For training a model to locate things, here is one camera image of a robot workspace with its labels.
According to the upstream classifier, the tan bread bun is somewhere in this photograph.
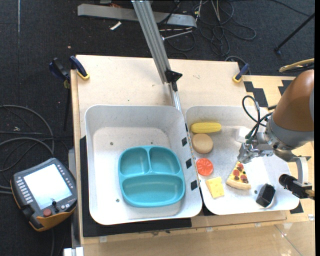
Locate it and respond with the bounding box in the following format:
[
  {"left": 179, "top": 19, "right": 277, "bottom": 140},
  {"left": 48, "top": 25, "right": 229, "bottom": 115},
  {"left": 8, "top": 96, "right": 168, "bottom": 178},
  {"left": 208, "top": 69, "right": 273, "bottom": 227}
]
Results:
[{"left": 191, "top": 133, "right": 214, "bottom": 155}]

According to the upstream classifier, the pizza slice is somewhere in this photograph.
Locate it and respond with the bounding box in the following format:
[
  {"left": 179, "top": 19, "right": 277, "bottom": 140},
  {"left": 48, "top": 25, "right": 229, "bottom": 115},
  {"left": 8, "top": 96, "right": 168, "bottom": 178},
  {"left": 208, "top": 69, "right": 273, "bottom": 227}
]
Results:
[{"left": 225, "top": 161, "right": 252, "bottom": 191}]

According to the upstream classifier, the yellow cheese wedge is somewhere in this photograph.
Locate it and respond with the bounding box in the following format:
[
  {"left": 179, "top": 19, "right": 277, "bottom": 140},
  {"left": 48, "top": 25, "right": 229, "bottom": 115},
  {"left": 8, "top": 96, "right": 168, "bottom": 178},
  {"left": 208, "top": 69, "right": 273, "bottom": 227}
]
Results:
[{"left": 205, "top": 176, "right": 226, "bottom": 199}]

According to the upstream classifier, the yellow corn cob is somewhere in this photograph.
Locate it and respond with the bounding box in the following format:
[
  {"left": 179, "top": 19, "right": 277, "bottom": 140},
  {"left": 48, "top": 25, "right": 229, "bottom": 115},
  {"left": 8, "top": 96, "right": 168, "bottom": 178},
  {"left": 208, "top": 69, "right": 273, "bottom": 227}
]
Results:
[{"left": 190, "top": 121, "right": 223, "bottom": 134}]

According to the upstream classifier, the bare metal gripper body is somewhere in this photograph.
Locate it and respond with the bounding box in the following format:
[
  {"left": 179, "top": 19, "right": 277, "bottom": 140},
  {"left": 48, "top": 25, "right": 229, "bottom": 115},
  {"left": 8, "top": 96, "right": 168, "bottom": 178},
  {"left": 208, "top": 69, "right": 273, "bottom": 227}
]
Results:
[{"left": 247, "top": 131, "right": 281, "bottom": 158}]

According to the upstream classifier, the orange fruit slice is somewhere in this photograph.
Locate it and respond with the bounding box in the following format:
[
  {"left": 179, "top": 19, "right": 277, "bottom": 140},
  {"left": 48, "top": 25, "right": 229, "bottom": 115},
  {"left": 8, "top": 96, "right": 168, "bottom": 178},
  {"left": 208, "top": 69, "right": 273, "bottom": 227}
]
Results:
[{"left": 195, "top": 157, "right": 214, "bottom": 177}]

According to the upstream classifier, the white block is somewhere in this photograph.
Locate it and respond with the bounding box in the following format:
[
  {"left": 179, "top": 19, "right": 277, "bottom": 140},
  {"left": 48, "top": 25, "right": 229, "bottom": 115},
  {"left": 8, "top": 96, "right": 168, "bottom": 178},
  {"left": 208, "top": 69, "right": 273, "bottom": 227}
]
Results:
[{"left": 235, "top": 127, "right": 251, "bottom": 143}]

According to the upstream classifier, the black cylinder on white bracket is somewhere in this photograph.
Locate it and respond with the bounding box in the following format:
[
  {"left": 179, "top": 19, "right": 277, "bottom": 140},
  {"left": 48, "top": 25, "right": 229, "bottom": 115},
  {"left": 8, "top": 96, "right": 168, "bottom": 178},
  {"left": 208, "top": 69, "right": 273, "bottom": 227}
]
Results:
[{"left": 278, "top": 155, "right": 314, "bottom": 200}]

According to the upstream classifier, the teal divided plate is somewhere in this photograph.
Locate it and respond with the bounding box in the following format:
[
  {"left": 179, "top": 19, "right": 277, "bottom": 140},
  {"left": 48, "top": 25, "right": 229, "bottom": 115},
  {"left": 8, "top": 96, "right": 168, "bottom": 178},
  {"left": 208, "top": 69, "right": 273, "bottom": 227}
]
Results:
[{"left": 117, "top": 145, "right": 186, "bottom": 208}]

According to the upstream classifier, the white plastic tray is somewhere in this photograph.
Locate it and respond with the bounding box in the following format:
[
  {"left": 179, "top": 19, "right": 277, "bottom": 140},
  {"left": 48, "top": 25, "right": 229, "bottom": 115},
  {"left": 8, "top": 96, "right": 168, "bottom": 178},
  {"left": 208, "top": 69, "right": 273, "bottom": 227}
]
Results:
[
  {"left": 84, "top": 104, "right": 203, "bottom": 226},
  {"left": 185, "top": 105, "right": 301, "bottom": 216}
]

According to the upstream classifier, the black box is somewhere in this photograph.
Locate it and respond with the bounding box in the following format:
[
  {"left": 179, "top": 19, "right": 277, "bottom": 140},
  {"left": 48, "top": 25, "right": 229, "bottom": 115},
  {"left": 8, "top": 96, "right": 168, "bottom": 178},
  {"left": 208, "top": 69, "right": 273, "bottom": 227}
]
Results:
[{"left": 255, "top": 183, "right": 276, "bottom": 208}]

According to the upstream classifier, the pale wood board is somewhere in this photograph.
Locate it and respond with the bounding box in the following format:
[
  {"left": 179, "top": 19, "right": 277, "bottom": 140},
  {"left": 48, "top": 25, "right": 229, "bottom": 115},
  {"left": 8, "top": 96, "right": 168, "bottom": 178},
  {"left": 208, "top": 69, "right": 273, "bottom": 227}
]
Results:
[{"left": 70, "top": 54, "right": 288, "bottom": 247}]

